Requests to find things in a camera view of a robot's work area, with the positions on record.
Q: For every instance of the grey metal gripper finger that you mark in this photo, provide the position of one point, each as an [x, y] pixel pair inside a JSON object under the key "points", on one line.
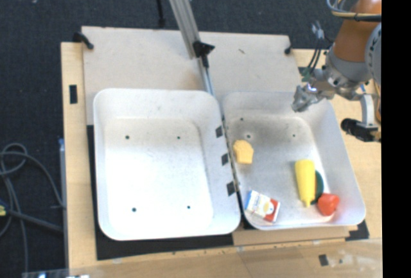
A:
{"points": [[309, 99], [298, 99]]}

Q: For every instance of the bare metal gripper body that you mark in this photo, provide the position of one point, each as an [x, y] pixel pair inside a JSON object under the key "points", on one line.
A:
{"points": [[324, 85]]}

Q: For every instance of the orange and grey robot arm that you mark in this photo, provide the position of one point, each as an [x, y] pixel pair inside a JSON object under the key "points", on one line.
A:
{"points": [[354, 36]]}

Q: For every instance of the white plastic tray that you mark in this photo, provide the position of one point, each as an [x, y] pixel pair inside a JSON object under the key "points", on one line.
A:
{"points": [[154, 167], [276, 148]]}

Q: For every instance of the yellow squeeze bottle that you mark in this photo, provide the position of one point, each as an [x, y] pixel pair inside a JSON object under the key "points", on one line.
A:
{"points": [[305, 180]]}

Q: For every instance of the dark green round disc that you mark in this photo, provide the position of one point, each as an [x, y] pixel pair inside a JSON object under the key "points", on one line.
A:
{"points": [[320, 187]]}

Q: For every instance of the white and red carton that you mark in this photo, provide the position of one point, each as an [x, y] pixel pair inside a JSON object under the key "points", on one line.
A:
{"points": [[261, 206]]}

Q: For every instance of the pale flat board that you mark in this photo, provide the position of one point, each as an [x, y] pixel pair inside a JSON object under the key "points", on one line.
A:
{"points": [[144, 58]]}

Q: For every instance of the black cylinder on white bracket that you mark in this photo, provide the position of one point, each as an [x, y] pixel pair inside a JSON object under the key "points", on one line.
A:
{"points": [[358, 129]]}

